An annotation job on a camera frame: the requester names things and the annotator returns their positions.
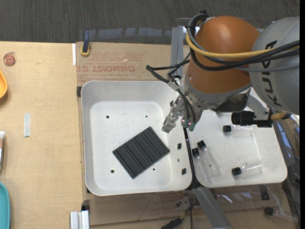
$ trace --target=gray floor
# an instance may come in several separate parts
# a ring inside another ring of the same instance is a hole
[[[166,43],[178,18],[206,9],[255,27],[300,15],[300,0],[0,0],[0,41]]]

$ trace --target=wooden table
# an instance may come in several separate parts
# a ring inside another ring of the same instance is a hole
[[[69,213],[83,202],[76,66],[72,44],[0,42],[0,57],[15,52],[16,63],[0,69],[8,82],[0,100],[0,131],[5,131],[0,182],[8,189],[11,229],[67,229]],[[24,114],[30,136],[23,137]],[[282,205],[287,208],[285,196]],[[235,229],[294,228],[275,224],[261,209],[226,213]],[[92,228],[160,228],[169,219],[94,226]],[[180,228],[189,228],[189,218]],[[194,228],[210,228],[205,215]]]

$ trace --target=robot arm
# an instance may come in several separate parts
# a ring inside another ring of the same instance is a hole
[[[194,27],[202,25],[194,36]],[[268,106],[299,115],[300,18],[276,21],[261,33],[231,16],[194,16],[188,27],[191,57],[184,80],[168,81],[179,92],[163,124],[169,133],[181,116],[192,131],[203,110],[233,112],[236,125],[272,126],[269,108],[249,95],[251,86]],[[243,111],[250,107],[254,112]]]

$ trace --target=black cap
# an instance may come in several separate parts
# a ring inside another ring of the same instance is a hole
[[[200,155],[199,149],[198,149],[197,147],[195,147],[195,148],[192,149],[192,155],[193,155],[193,156],[198,156],[198,155]]]
[[[242,173],[242,170],[240,169],[240,167],[236,167],[236,168],[232,169],[233,176],[240,175],[241,173]]]
[[[204,147],[206,147],[206,145],[205,145],[205,143],[204,143],[203,140],[201,140],[200,142],[198,142],[198,143],[197,143],[197,146],[198,146],[199,148],[204,148]]]
[[[270,207],[265,207],[265,208],[264,208],[264,213],[265,213],[265,215],[271,216],[271,215],[273,215],[273,212],[274,212],[274,209],[273,209],[273,208],[270,208]]]
[[[227,132],[231,132],[231,131],[232,131],[232,127],[230,125],[223,126],[223,132],[227,133]]]

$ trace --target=black corrugated pad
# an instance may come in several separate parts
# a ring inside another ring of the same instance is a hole
[[[153,163],[168,154],[165,146],[151,127],[113,151],[128,174],[135,178]]]

